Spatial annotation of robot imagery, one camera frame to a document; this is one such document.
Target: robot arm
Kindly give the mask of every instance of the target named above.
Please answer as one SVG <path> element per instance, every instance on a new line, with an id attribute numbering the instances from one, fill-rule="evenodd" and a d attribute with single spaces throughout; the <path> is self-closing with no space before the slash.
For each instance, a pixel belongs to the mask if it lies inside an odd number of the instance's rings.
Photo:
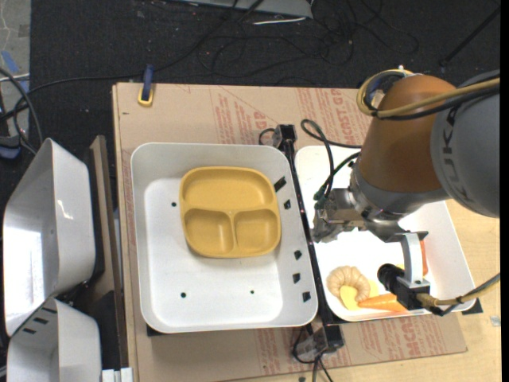
<path id="1" fill-rule="evenodd" d="M 371 93 L 388 76 L 401 79 L 374 109 Z M 479 90 L 471 89 L 481 84 Z M 457 95 L 460 88 L 466 93 Z M 398 222 L 424 204 L 447 198 L 499 217 L 499 72 L 479 75 L 460 88 L 404 70 L 370 78 L 359 90 L 358 104 L 374 118 L 352 167 L 350 185 L 332 190 L 316 206 L 315 242 L 358 228 L 384 242 L 401 243 L 405 270 L 393 278 L 399 281 L 395 294 L 409 310 L 422 306 L 413 296 L 425 293 L 419 241 L 426 232 L 405 231 Z M 449 99 L 437 103 L 441 97 Z M 409 110 L 393 112 L 405 108 Z M 392 280 L 387 267 L 380 272 L 388 287 Z"/>

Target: yellow and blue clamp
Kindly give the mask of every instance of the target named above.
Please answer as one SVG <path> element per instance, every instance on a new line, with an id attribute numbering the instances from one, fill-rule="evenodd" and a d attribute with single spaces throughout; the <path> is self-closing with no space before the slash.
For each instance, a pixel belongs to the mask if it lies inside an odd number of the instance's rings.
<path id="1" fill-rule="evenodd" d="M 142 106 L 152 106 L 153 89 L 152 89 L 153 65 L 148 64 L 143 73 L 143 87 L 138 94 L 138 103 Z"/>

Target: gray floor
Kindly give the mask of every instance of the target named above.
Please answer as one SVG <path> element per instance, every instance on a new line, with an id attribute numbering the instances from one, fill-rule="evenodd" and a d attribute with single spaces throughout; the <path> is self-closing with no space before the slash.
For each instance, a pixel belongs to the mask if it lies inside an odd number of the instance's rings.
<path id="1" fill-rule="evenodd" d="M 15 76 L 28 76 L 30 62 L 30 0 L 0 0 L 0 66 Z M 20 81 L 28 89 L 29 81 Z M 1 83 L 6 109 L 11 109 L 19 93 L 10 83 Z M 20 127 L 26 129 L 26 114 L 18 118 Z M 15 134 L 10 124 L 10 133 Z"/>

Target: blue clamp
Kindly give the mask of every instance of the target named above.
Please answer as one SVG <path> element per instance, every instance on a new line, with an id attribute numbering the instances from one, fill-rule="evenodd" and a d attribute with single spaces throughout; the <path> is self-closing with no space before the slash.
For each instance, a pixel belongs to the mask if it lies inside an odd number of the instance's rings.
<path id="1" fill-rule="evenodd" d="M 138 94 L 138 103 L 142 106 L 151 106 L 153 99 L 152 89 L 153 65 L 148 64 L 143 74 L 143 87 Z"/>
<path id="2" fill-rule="evenodd" d="M 0 158 L 14 160 L 21 153 L 19 136 L 0 136 Z"/>

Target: yellow plate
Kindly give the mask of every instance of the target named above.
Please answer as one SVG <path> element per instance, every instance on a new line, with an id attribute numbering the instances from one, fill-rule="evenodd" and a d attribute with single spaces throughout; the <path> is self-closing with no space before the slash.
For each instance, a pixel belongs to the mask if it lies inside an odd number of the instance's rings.
<path id="1" fill-rule="evenodd" d="M 274 186 L 257 170 L 200 167 L 183 176 L 181 218 L 188 246 L 215 258 L 258 256 L 281 239 Z"/>

